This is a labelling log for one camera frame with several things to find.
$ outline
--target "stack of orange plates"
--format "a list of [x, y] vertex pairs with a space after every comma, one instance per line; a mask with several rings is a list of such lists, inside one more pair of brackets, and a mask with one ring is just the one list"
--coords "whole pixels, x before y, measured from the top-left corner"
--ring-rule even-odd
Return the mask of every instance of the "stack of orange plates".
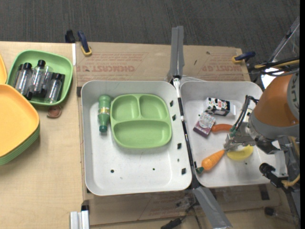
[[35, 108], [12, 86], [4, 84], [6, 72], [0, 56], [0, 165], [21, 154], [39, 136]]

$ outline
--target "green bottle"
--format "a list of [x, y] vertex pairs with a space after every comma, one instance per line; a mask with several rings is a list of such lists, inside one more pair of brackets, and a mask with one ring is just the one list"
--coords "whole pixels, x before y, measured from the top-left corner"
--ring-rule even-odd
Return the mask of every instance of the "green bottle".
[[110, 102], [111, 99], [108, 95], [99, 97], [99, 112], [98, 118], [100, 121], [100, 132], [107, 132], [107, 125], [110, 120]]

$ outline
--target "glass bottle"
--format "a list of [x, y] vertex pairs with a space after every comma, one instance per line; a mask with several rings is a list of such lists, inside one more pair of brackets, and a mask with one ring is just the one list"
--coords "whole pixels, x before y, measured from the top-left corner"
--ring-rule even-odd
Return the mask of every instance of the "glass bottle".
[[15, 78], [14, 78], [14, 81], [12, 83], [12, 87], [15, 87], [16, 86], [16, 83], [17, 83], [17, 79], [18, 79], [18, 76], [20, 74], [20, 71], [22, 70], [22, 67], [23, 67], [23, 64], [19, 65], [18, 68], [17, 68], [17, 72], [15, 74]]
[[27, 94], [32, 78], [32, 65], [25, 63], [21, 69], [16, 82], [16, 90], [25, 96], [28, 100], [32, 98], [31, 94]]
[[61, 91], [61, 77], [62, 75], [57, 73], [55, 74], [54, 79], [51, 80], [45, 96], [45, 102], [52, 104], [58, 100], [58, 96]]
[[110, 120], [110, 97], [102, 95], [99, 97], [98, 119], [100, 122], [100, 132], [107, 132], [107, 125]]
[[53, 69], [50, 66], [45, 66], [45, 73], [41, 82], [41, 97], [45, 97], [53, 76]]
[[33, 70], [29, 92], [34, 96], [38, 95], [41, 91], [41, 82], [45, 75], [45, 64], [46, 62], [44, 60], [38, 60], [37, 66]]

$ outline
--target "snack package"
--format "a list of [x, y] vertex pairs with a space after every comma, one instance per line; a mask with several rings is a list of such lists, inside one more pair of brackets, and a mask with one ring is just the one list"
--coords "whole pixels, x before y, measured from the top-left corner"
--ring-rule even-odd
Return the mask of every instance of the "snack package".
[[207, 137], [211, 131], [212, 126], [215, 123], [215, 117], [211, 116], [210, 114], [203, 112], [199, 120], [197, 121], [193, 130], [198, 134]]
[[210, 115], [227, 116], [229, 113], [230, 115], [236, 115], [235, 105], [231, 104], [230, 101], [208, 97], [206, 105], [205, 112]]

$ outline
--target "green plate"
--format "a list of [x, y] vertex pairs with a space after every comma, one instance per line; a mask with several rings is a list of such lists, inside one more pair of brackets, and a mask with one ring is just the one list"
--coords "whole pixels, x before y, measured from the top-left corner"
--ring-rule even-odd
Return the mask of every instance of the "green plate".
[[112, 101], [110, 115], [113, 137], [122, 147], [160, 147], [172, 137], [168, 108], [156, 95], [120, 95]]
[[39, 50], [22, 51], [17, 55], [15, 61], [12, 64], [6, 83], [8, 85], [12, 85], [19, 65], [29, 62], [32, 64], [34, 68], [37, 65], [38, 60], [40, 59], [44, 60], [46, 62], [46, 65], [50, 66], [55, 73], [60, 73], [65, 75], [63, 84], [61, 86], [61, 96], [58, 101], [52, 104], [45, 103], [43, 98], [38, 98], [38, 97], [33, 97], [31, 100], [29, 100], [29, 102], [32, 104], [44, 105], [44, 106], [58, 105], [67, 96], [73, 76], [73, 65], [69, 59], [63, 56], [50, 52], [39, 51]]

